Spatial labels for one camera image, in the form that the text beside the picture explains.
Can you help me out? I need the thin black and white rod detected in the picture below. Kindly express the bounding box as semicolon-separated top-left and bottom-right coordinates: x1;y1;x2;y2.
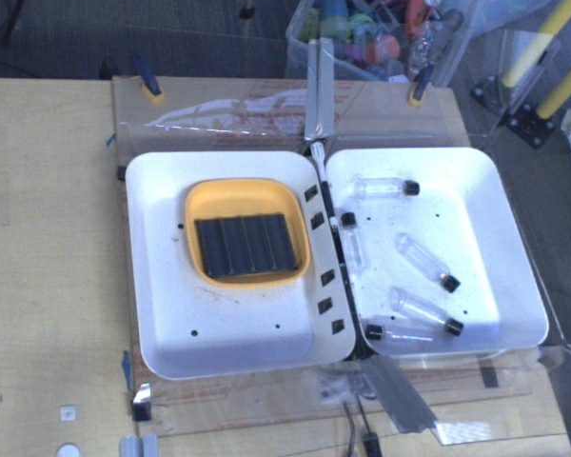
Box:
311;141;365;349

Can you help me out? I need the black ribbed flat block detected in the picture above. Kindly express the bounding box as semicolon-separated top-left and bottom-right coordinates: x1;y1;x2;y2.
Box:
193;212;300;279

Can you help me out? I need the yellow rounded plastic container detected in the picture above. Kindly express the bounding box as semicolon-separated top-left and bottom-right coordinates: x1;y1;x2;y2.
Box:
184;177;312;289

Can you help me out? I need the clear plastic bottle black cap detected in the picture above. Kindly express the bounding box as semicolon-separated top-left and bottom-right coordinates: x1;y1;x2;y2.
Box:
364;319;437;344
388;287;465;337
353;176;421;199
340;211;370;272
393;232;462;294

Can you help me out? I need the brown cardboard board red print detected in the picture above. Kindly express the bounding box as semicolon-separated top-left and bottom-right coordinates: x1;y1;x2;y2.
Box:
111;74;537;440

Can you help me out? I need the white plastic tray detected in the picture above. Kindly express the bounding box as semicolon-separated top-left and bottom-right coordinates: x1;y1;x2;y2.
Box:
322;147;550;359
125;149;357;381

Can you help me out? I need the clear storage bin with toys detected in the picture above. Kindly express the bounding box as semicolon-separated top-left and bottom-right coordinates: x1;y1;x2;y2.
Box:
285;0;486;88

